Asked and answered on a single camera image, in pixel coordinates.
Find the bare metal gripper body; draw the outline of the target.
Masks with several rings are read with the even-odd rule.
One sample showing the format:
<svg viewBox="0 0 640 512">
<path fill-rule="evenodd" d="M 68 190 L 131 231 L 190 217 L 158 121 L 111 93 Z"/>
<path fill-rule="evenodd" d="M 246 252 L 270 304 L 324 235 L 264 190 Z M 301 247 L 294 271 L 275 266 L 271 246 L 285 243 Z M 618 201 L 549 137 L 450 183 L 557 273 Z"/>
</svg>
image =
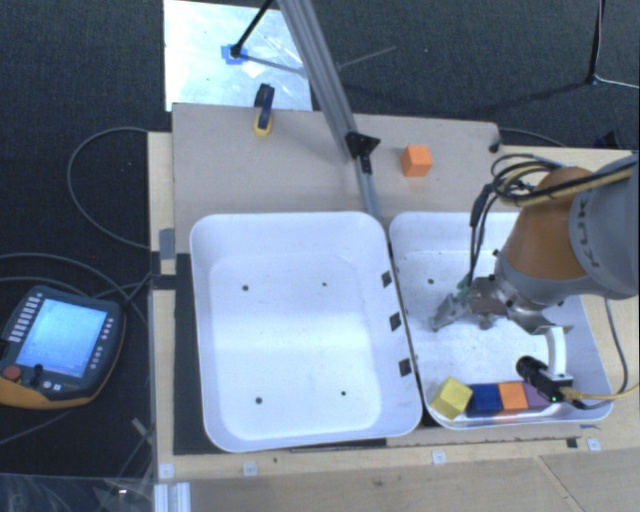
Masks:
<svg viewBox="0 0 640 512">
<path fill-rule="evenodd" d="M 505 318 L 524 331 L 548 331 L 550 321 L 544 316 L 544 306 L 519 294 L 508 282 L 495 275 L 475 278 L 466 296 L 470 300 L 470 313 L 492 313 Z"/>
</svg>

